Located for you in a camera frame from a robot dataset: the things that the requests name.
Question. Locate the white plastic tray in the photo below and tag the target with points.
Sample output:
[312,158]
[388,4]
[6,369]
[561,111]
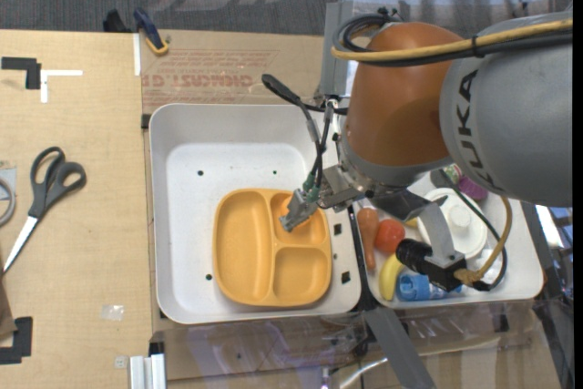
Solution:
[514,282]
[191,205]

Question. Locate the purple grapes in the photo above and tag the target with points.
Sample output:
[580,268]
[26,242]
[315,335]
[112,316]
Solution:
[471,189]

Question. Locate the blue bottle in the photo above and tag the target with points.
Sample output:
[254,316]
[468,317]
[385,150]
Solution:
[412,288]

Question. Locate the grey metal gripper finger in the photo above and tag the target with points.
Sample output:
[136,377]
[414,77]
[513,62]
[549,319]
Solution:
[291,214]
[310,210]

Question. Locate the grey tape roll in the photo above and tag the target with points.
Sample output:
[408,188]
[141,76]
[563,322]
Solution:
[9,214]

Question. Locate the red tomato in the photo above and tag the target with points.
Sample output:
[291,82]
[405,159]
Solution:
[388,236]

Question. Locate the black cylinder on white bracket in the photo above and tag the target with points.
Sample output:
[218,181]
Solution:
[428,259]

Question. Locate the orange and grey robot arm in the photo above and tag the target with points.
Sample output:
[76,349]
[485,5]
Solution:
[401,105]

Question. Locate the green and white packet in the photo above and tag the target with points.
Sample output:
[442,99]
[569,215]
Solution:
[453,172]

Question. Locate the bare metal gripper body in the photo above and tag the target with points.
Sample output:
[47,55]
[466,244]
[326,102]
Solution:
[342,187]

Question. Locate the orange divided plate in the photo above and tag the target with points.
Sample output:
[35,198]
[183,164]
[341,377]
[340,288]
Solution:
[248,246]

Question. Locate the yellow banana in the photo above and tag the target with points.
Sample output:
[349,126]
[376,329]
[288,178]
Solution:
[388,279]

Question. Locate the thin black rod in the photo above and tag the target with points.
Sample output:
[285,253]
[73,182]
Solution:
[360,250]

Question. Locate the orange carrot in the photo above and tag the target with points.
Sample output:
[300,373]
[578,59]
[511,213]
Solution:
[367,228]

